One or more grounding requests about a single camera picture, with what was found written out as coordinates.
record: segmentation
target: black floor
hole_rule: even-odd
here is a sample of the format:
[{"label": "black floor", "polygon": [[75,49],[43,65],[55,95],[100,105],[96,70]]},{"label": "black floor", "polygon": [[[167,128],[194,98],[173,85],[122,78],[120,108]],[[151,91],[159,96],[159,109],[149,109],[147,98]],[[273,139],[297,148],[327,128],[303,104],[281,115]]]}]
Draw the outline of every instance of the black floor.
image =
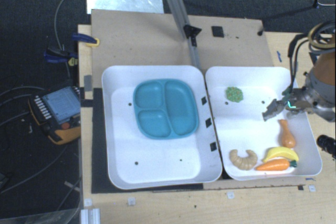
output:
[{"label": "black floor", "polygon": [[[46,63],[47,46],[57,48],[53,19],[60,0],[0,0],[0,94],[17,86],[51,87],[67,79],[63,64]],[[335,7],[313,8],[314,0],[184,0],[192,15],[253,18],[263,20],[266,31],[304,32],[335,18]],[[335,3],[335,0],[320,0]],[[169,11],[165,1],[164,9]],[[78,24],[90,22],[86,0],[67,0],[59,12],[61,42],[75,51],[71,33]],[[76,69],[71,78],[77,82]],[[3,101],[33,89],[11,91]],[[0,124],[28,110],[26,98],[0,106]],[[78,142],[68,145],[54,164],[37,177],[5,191],[50,164],[64,146],[52,144],[34,125],[30,116],[0,127],[0,173],[10,178],[0,191],[0,219],[55,211],[69,191],[65,181],[79,178]],[[79,195],[71,193],[61,209],[75,208]]]}]

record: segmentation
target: black clamp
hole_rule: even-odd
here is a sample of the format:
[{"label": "black clamp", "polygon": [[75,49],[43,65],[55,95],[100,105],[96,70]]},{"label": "black clamp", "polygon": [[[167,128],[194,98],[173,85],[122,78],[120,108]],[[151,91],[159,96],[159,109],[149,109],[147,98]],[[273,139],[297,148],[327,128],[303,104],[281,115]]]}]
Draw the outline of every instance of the black clamp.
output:
[{"label": "black clamp", "polygon": [[191,37],[191,45],[193,47],[197,47],[197,42],[196,42],[196,36],[202,31],[200,28],[191,26],[191,25],[185,25],[183,27],[184,34],[187,38]]}]

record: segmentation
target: wooden table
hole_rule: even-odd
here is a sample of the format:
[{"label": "wooden table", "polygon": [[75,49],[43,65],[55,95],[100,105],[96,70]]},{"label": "wooden table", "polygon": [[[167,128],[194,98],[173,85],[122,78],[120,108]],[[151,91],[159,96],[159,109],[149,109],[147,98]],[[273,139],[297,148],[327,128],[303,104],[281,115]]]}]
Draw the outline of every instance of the wooden table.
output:
[{"label": "wooden table", "polygon": [[[91,26],[80,25],[81,33],[91,33]],[[264,33],[274,66],[289,67],[287,48],[295,33]],[[312,67],[308,49],[299,54],[298,85],[304,83],[304,71]],[[92,74],[92,48],[79,43],[80,86],[84,76]],[[86,99],[92,92],[86,92]],[[92,199],[90,208],[99,208],[101,223],[333,223],[336,219],[335,161],[321,152],[322,172],[297,186],[245,188],[230,190],[141,191],[118,194],[91,193],[92,108],[81,109],[83,198]],[[335,137],[335,124],[309,115],[315,138],[321,134]],[[234,198],[228,198],[228,191]],[[134,206],[128,198],[135,198]]]}]

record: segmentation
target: toy food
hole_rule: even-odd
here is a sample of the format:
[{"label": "toy food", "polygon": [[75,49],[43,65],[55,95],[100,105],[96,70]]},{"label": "toy food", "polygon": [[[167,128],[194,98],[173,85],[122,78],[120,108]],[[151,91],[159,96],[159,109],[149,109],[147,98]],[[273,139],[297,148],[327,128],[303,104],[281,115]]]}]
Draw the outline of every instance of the toy food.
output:
[{"label": "toy food", "polygon": [[230,151],[231,162],[240,170],[251,170],[257,164],[257,154],[255,154],[252,150],[247,150],[246,152],[248,157],[242,158],[238,156],[238,150]]},{"label": "toy food", "polygon": [[290,148],[284,147],[284,146],[278,146],[271,148],[266,155],[266,158],[264,158],[262,161],[265,163],[269,159],[273,159],[275,157],[284,157],[290,160],[299,160],[298,154],[294,150],[291,150]]},{"label": "toy food", "polygon": [[256,167],[258,171],[283,171],[289,166],[297,167],[296,161],[289,162],[286,159],[273,159],[267,163],[261,164]]},{"label": "toy food", "polygon": [[239,103],[243,99],[243,92],[237,87],[228,87],[225,93],[229,101]]},{"label": "toy food", "polygon": [[296,141],[288,128],[288,122],[286,120],[279,120],[279,123],[282,127],[282,137],[281,137],[282,145],[288,148],[295,147]]}]

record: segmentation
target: white tray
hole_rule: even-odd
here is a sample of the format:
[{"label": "white tray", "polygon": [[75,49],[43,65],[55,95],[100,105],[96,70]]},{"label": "white tray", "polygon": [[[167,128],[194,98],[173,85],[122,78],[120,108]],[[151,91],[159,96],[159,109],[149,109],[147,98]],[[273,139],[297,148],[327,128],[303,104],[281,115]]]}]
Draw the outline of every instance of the white tray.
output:
[{"label": "white tray", "polygon": [[[305,113],[289,119],[287,111],[283,111],[266,122],[261,114],[274,98],[282,99],[281,93],[290,84],[289,70],[281,67],[212,67],[206,73],[206,84],[224,168],[230,177],[250,180],[313,176],[321,172],[322,160]],[[244,99],[239,103],[228,101],[225,97],[227,87],[240,88]],[[288,120],[289,129],[295,136],[298,167],[282,172],[244,171],[235,167],[229,159],[233,149],[237,149],[241,157],[247,156],[245,150],[253,150],[258,155],[257,165],[260,165],[269,148],[281,145],[279,119]]]},{"label": "white tray", "polygon": [[[192,89],[199,126],[188,137],[154,140],[136,123],[133,91],[152,79],[178,79]],[[191,66],[113,66],[102,75],[108,174],[121,189],[215,181],[222,173],[204,77]]]}]

